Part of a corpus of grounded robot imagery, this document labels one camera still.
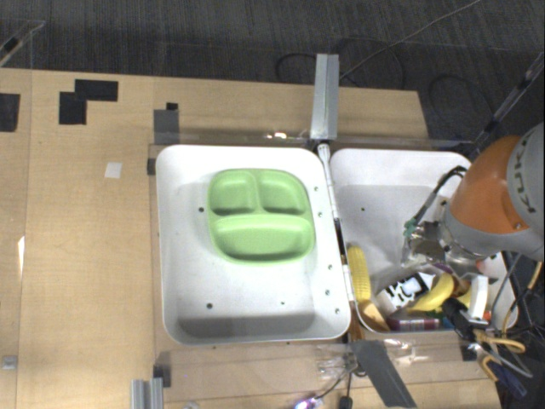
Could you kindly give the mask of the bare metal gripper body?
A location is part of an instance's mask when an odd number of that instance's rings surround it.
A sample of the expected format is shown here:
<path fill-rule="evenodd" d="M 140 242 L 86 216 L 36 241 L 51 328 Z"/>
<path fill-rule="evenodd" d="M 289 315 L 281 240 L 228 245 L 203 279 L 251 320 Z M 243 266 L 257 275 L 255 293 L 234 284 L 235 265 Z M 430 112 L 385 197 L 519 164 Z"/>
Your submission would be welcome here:
<path fill-rule="evenodd" d="M 475 267 L 480 255 L 460 245 L 440 222 L 423 222 L 407 237 L 407 250 L 427 256 L 425 264 L 441 264 L 451 268 Z"/>

